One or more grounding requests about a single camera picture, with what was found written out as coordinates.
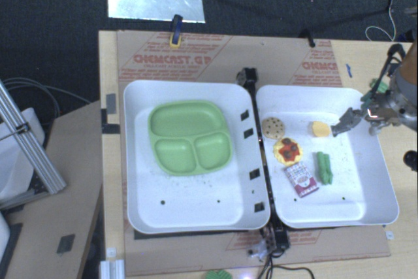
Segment green toy beans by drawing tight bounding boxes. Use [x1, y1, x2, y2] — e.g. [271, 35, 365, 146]
[315, 151, 334, 186]

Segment tan chocolate chip biscuit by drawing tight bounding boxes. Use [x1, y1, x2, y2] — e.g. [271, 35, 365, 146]
[261, 116, 286, 140]

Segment red and white carton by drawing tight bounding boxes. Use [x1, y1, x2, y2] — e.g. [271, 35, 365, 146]
[283, 161, 320, 200]

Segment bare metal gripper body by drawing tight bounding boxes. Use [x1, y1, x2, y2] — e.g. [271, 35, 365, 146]
[363, 97, 418, 131]

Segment yellow and orange bread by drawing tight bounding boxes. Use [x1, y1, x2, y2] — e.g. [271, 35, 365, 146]
[307, 120, 332, 139]

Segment thin black rod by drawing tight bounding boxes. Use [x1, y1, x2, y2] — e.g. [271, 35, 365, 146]
[246, 81, 279, 230]

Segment green divided plate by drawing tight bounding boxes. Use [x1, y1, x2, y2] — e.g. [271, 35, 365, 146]
[147, 100, 234, 177]

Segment green ribbed toy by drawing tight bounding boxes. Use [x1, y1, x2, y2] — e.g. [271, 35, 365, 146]
[204, 269, 234, 279]

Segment brown cardboard board, red print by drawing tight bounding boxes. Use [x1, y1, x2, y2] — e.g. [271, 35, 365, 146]
[116, 29, 392, 277]

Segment yellow pizza slice, red topping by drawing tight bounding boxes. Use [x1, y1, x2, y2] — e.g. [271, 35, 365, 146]
[272, 137, 304, 164]

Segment white plastic tray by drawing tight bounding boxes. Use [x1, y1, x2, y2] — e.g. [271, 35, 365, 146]
[255, 84, 400, 229]
[123, 79, 272, 235]

